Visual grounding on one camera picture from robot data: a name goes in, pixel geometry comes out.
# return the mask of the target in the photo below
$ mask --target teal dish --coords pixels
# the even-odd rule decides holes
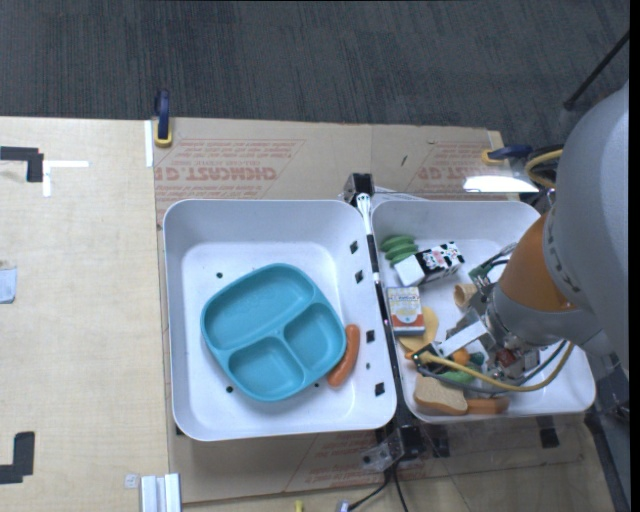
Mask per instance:
[[[211,297],[200,328],[234,384],[263,402],[288,398],[323,377],[347,345],[340,318],[316,284],[297,267],[280,263]]]

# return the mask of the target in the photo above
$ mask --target white tray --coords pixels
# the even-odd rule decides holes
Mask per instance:
[[[164,244],[173,415],[186,435],[219,441],[372,430],[393,417],[396,390],[355,208],[338,200],[185,200],[165,215]],[[374,340],[361,341],[356,367],[341,388],[322,378],[269,403],[227,391],[232,383],[200,333],[202,307],[225,285],[271,263],[298,267],[344,324],[357,324],[363,339],[371,331]]]
[[[377,243],[394,234],[408,234],[416,238],[420,250],[449,241],[457,244],[465,258],[458,272],[420,286],[422,305],[433,309],[439,319],[436,339],[444,340],[446,330],[453,327],[462,316],[461,310],[453,302],[455,284],[470,283],[467,272],[504,246],[517,242],[538,216],[534,208],[515,201],[387,200],[374,208],[372,225]],[[385,286],[401,286],[384,253],[379,253],[378,259]],[[490,277],[495,281],[499,274]],[[541,359],[551,355],[554,348],[544,350]],[[418,376],[415,364],[404,357],[404,350],[399,346],[397,354],[404,398],[418,418],[428,423],[450,423],[496,417],[425,414],[413,399]],[[527,384],[533,385],[544,380],[554,367],[555,362],[551,362]],[[565,367],[549,385],[533,392],[508,393],[511,403],[500,417],[582,412],[591,406],[595,393],[595,382],[586,354],[576,347]]]

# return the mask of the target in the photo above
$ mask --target gray carpet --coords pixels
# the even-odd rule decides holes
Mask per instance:
[[[482,126],[562,143],[621,87],[630,0],[0,0],[0,115]]]

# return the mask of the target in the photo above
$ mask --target carrot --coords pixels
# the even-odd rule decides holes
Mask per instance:
[[[342,359],[327,374],[327,382],[331,387],[341,386],[353,370],[360,351],[360,328],[355,324],[345,327],[347,334],[347,348],[342,355]]]

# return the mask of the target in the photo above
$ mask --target yellow cable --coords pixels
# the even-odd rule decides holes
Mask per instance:
[[[564,364],[567,362],[567,359],[569,359],[569,356],[571,355],[571,352],[573,351],[573,347],[574,347],[573,343],[570,343],[569,344],[569,348],[567,350],[565,350],[564,354],[562,354],[562,358],[560,359],[560,361],[558,362],[556,367],[553,369],[551,374],[545,380],[543,380],[542,382],[539,382],[538,384],[534,384],[532,386],[513,386],[511,384],[505,384],[504,382],[500,382],[499,380],[492,379],[491,377],[487,377],[485,374],[477,372],[475,370],[472,370],[471,368],[467,368],[466,366],[462,366],[461,364],[454,363],[453,361],[450,361],[449,359],[443,359],[441,357],[436,357],[436,356],[430,354],[429,352],[424,352],[423,354],[420,354],[420,357],[423,357],[424,359],[426,359],[430,363],[442,364],[444,366],[448,366],[449,368],[453,368],[454,370],[458,370],[458,371],[461,371],[461,372],[468,373],[469,375],[472,375],[476,379],[483,380],[483,381],[491,384],[492,386],[496,386],[498,388],[505,389],[507,391],[525,392],[525,391],[537,391],[538,389],[541,389],[541,388],[545,387],[553,379],[555,379],[556,376],[558,375],[558,373],[560,372],[560,370],[562,370],[562,367],[564,366]]]
[[[556,151],[550,151],[549,153],[544,153],[544,154],[539,155],[539,156],[537,156],[535,158],[532,158],[524,166],[524,172],[527,173],[527,176],[529,176],[529,179],[531,181],[535,181],[536,183],[538,183],[539,185],[542,185],[543,187],[556,188],[556,184],[553,181],[547,180],[547,179],[542,178],[540,176],[536,176],[535,173],[531,172],[531,169],[534,168],[538,164],[541,164],[541,163],[544,163],[544,162],[548,162],[549,160],[555,160],[556,158],[560,158],[560,155],[562,155],[562,150],[561,149],[557,149]]]

